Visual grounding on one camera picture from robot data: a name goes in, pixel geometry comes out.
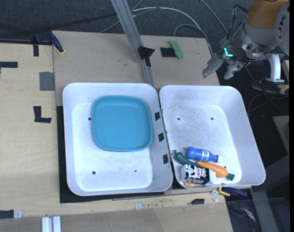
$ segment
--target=black clamp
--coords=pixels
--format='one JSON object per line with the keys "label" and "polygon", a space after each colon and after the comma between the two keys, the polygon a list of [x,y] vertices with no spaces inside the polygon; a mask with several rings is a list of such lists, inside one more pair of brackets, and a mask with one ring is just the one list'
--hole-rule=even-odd
{"label": "black clamp", "polygon": [[144,46],[140,46],[138,47],[138,53],[141,59],[145,59],[146,61],[146,65],[148,67],[151,67],[151,62],[149,57],[152,55],[152,53],[154,52],[154,49],[150,49]]}

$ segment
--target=orange carrot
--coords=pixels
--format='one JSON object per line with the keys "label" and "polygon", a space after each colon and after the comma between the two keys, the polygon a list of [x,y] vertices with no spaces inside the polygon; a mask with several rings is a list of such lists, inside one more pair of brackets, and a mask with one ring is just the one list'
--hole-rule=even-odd
{"label": "orange carrot", "polygon": [[183,184],[188,188],[194,188],[194,187],[200,187],[201,186],[201,184],[191,183],[191,182],[186,182],[186,181],[184,181]]}
{"label": "orange carrot", "polygon": [[230,180],[233,180],[235,177],[234,174],[229,174],[225,167],[219,166],[217,164],[204,161],[197,161],[196,163],[202,168],[209,168],[210,170],[214,171],[217,177],[228,177]]}

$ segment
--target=green object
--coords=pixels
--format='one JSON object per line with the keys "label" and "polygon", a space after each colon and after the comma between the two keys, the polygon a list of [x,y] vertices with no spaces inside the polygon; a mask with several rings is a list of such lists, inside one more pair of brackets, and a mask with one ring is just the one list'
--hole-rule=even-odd
{"label": "green object", "polygon": [[227,178],[230,179],[230,180],[233,180],[235,178],[235,175],[234,174],[228,174]]}
{"label": "green object", "polygon": [[192,162],[192,161],[190,161],[188,158],[186,158],[185,155],[184,155],[182,152],[178,152],[178,153],[177,153],[176,150],[173,150],[173,152],[174,152],[174,159],[175,159],[178,163],[180,163],[180,164],[182,164],[182,165],[189,164],[189,165],[196,166],[196,167],[200,168],[200,166],[199,166],[197,163]]}
{"label": "green object", "polygon": [[221,41],[220,41],[220,49],[224,49],[224,48],[226,47],[227,43],[228,43],[228,40],[227,40],[227,38],[226,38],[226,36],[225,36],[225,37],[222,38]]}
{"label": "green object", "polygon": [[178,42],[176,41],[169,41],[172,49],[174,49],[174,53],[178,59],[183,58],[183,51],[181,50]]}

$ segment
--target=metal pole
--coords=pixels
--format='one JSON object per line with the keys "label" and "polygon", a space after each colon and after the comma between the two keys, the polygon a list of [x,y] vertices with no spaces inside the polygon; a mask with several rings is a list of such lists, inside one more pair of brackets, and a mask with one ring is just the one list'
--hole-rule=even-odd
{"label": "metal pole", "polygon": [[111,1],[117,13],[117,16],[119,18],[123,31],[126,34],[127,40],[132,50],[134,51],[136,58],[141,60],[143,73],[147,83],[154,86],[151,65],[150,66],[147,65],[146,59],[141,59],[138,52],[138,48],[142,47],[143,44],[142,44],[140,34],[137,30],[136,24],[134,22],[134,19],[127,1],[126,0],[111,0]]}

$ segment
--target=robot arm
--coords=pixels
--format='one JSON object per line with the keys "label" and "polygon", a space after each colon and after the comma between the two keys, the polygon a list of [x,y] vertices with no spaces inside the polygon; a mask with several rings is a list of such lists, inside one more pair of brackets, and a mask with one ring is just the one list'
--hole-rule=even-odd
{"label": "robot arm", "polygon": [[[270,63],[268,81],[282,83],[280,59],[284,54],[289,56],[289,8],[290,0],[254,0],[246,11],[246,21],[239,26],[236,36],[232,36],[230,30],[223,50],[220,54],[211,56],[203,71],[204,78],[226,62],[228,68],[224,78],[229,79],[234,72],[249,64],[250,60],[256,60]],[[277,46],[283,53],[272,53]]]}

